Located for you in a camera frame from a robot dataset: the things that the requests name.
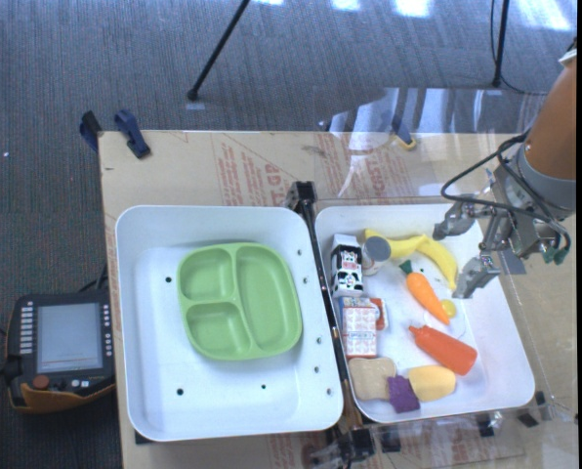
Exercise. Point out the red and white packet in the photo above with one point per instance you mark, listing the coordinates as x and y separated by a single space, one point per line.
380 313

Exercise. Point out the beige bread slice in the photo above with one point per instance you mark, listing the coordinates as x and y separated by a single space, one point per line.
370 378

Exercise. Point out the white plastic tray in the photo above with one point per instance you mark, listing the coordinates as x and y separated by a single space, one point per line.
154 350
496 350

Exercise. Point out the thin black rod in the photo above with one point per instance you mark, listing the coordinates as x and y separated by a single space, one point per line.
326 291

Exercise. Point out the white fried egg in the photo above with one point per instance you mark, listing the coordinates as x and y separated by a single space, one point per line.
454 323

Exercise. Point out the red and white carton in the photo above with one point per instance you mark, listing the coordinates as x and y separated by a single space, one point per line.
359 332

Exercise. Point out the yellow banana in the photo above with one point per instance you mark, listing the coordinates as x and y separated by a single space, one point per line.
437 254

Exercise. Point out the yellow rounded toy food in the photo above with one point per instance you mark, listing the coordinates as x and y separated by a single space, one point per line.
432 383

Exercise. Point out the brown cardboard board red print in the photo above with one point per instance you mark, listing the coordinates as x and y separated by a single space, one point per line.
188 174

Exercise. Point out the purple grapes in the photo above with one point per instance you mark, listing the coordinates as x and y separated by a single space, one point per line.
402 395

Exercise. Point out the white cow print carton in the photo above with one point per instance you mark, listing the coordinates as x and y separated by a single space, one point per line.
347 267

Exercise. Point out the orange bottle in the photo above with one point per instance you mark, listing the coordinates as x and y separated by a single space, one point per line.
444 350

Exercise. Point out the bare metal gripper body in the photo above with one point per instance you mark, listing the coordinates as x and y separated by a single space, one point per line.
513 227

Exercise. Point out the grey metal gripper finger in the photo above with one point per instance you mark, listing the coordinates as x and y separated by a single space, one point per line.
454 220
474 275

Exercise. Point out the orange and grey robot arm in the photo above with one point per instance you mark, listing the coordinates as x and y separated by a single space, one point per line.
554 125

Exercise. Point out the small can grey lid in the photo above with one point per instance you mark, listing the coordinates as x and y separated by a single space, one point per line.
376 254

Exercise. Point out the black stand leg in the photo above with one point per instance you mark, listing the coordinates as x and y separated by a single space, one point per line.
222 37
502 32

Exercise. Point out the orange carrot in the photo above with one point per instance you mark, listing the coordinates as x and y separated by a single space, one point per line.
425 293

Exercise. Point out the green divided plate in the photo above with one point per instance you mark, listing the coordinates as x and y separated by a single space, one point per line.
266 291

